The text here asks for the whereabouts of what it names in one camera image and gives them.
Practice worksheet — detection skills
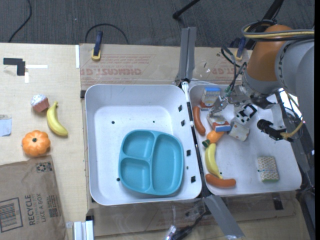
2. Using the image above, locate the brown paper bag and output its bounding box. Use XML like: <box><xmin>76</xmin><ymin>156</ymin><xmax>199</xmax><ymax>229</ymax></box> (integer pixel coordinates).
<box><xmin>0</xmin><ymin>155</ymin><xmax>67</xmax><ymax>240</ymax></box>

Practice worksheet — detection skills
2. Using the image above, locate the white red and blue carton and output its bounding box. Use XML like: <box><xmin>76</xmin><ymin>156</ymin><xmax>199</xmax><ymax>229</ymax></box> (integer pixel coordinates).
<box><xmin>206</xmin><ymin>113</ymin><xmax>232</xmax><ymax>133</ymax></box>

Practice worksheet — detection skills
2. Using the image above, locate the black tripod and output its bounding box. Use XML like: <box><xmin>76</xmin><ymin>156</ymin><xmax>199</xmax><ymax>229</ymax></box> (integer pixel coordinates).
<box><xmin>172</xmin><ymin>0</ymin><xmax>296</xmax><ymax>49</ymax></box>

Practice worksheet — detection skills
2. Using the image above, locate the white paper piece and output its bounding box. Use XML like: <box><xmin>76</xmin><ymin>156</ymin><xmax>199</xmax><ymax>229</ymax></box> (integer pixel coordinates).
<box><xmin>0</xmin><ymin>114</ymin><xmax>13</xmax><ymax>137</ymax></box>

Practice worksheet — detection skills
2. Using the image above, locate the black and white carton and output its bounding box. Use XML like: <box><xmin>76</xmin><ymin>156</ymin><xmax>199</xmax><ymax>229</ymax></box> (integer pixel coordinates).
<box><xmin>233</xmin><ymin>103</ymin><xmax>258</xmax><ymax>125</ymax></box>

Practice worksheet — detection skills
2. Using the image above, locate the black cylinder on white bracket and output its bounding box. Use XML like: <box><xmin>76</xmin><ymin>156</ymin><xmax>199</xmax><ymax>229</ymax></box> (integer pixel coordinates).
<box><xmin>256</xmin><ymin>101</ymin><xmax>288</xmax><ymax>142</ymax></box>

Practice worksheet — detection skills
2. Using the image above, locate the orange sausage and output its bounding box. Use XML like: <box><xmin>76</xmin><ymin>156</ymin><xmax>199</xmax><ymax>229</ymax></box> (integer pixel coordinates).
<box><xmin>205</xmin><ymin>173</ymin><xmax>237</xmax><ymax>189</ymax></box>
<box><xmin>192</xmin><ymin>105</ymin><xmax>207</xmax><ymax>136</ymax></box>

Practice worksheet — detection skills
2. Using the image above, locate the orange carrot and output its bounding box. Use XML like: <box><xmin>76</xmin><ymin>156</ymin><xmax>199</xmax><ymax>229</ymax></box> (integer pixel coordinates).
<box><xmin>201</xmin><ymin>130</ymin><xmax>225</xmax><ymax>149</ymax></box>

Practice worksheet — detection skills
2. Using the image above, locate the yellow banana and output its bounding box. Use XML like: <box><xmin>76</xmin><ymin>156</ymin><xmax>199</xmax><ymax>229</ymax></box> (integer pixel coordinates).
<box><xmin>204</xmin><ymin>142</ymin><xmax>224</xmax><ymax>180</ymax></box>
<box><xmin>46</xmin><ymin>100</ymin><xmax>69</xmax><ymax>137</ymax></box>

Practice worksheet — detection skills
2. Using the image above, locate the white dotted carton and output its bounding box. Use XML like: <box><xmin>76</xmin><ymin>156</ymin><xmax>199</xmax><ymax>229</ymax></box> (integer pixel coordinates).
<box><xmin>227</xmin><ymin>121</ymin><xmax>251</xmax><ymax>142</ymax></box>

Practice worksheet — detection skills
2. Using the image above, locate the black block with thin wires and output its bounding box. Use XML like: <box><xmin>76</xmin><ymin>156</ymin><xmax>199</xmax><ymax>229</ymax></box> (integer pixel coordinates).
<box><xmin>163</xmin><ymin>215</ymin><xmax>201</xmax><ymax>240</ymax></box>

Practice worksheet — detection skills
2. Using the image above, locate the pink cupcake with white icing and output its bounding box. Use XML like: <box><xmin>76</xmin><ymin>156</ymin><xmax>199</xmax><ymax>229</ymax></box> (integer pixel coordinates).
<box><xmin>30</xmin><ymin>93</ymin><xmax>50</xmax><ymax>113</ymax></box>

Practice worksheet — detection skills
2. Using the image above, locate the white carton with blue top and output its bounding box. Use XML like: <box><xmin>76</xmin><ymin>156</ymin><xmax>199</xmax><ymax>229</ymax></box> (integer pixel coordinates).
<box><xmin>200</xmin><ymin>86</ymin><xmax>222</xmax><ymax>111</ymax></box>

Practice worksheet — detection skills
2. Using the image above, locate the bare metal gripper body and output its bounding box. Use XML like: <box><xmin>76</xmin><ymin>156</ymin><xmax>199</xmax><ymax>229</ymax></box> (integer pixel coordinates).
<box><xmin>226</xmin><ymin>84</ymin><xmax>278</xmax><ymax>110</ymax></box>

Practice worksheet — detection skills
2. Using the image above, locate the white plastic tray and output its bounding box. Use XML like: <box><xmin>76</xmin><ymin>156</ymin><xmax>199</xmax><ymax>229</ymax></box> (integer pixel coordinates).
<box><xmin>187</xmin><ymin>83</ymin><xmax>303</xmax><ymax>197</ymax></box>
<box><xmin>84</xmin><ymin>83</ymin><xmax>203</xmax><ymax>207</ymax></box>

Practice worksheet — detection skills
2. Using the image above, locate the blue divided plate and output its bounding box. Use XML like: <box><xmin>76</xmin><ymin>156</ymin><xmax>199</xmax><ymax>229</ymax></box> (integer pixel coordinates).
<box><xmin>118</xmin><ymin>129</ymin><xmax>185</xmax><ymax>197</ymax></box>

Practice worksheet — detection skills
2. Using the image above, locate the orange pumpkin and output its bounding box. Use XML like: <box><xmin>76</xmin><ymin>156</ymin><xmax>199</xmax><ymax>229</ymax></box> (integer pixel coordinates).
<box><xmin>21</xmin><ymin>129</ymin><xmax>52</xmax><ymax>158</ymax></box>

